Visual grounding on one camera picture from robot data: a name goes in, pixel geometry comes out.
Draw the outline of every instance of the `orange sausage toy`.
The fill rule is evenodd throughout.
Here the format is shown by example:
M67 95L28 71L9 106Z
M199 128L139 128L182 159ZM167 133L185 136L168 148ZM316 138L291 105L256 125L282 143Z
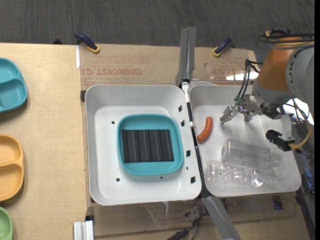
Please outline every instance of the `orange sausage toy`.
M209 137L212 130L212 126L213 126L213 119L212 117L208 116L205 119L205 126L203 131L196 137L199 143L204 142Z

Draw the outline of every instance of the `blue tray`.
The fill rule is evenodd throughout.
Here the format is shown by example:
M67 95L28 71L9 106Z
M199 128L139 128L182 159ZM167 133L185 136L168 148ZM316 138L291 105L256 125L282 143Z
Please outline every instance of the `blue tray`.
M27 95L26 83L17 65L0 58L0 113L20 107Z
M173 161L124 162L122 130L170 130ZM133 114L124 117L117 127L117 146L122 167L133 175L164 175L177 171L184 160L179 128L175 121L163 114Z

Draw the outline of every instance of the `blue and yellow clamp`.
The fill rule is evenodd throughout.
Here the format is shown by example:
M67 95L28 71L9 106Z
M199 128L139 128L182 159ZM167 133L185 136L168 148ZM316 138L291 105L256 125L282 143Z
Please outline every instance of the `blue and yellow clamp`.
M74 37L78 40L78 44L79 43L85 43L86 44L86 48L93 52L93 53L98 53L100 51L100 47L99 45L95 44L89 37L87 37L86 35L82 34L82 33L75 33Z
M219 46L217 46L216 48L214 48L211 52L212 56L214 57L219 57L223 52L224 50L230 46L232 44L232 40L231 38L227 38L226 40L224 40Z

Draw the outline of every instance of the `plastic bottle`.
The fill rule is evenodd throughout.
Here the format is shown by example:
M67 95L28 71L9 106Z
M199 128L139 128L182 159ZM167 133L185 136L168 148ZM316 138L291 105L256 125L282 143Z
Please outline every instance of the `plastic bottle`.
M221 161L238 166L268 170L280 164L281 157L272 149L228 139L222 147Z
M254 188L273 188L276 185L273 170L261 171L250 167L222 163L217 160L208 162L205 176L209 184L235 183Z

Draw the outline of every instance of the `wooden tabletop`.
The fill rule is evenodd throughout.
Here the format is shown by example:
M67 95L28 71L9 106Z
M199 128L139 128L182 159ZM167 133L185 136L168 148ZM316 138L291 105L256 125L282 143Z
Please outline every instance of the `wooden tabletop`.
M71 240L72 226L87 211L81 79L75 45L0 43L0 57L12 60L26 82L27 102L0 114L0 134L22 146L24 183L0 202L11 215L14 240ZM236 223L244 240L308 239L302 211L294 216ZM97 237L165 240L177 230ZM214 225L196 239L221 240Z

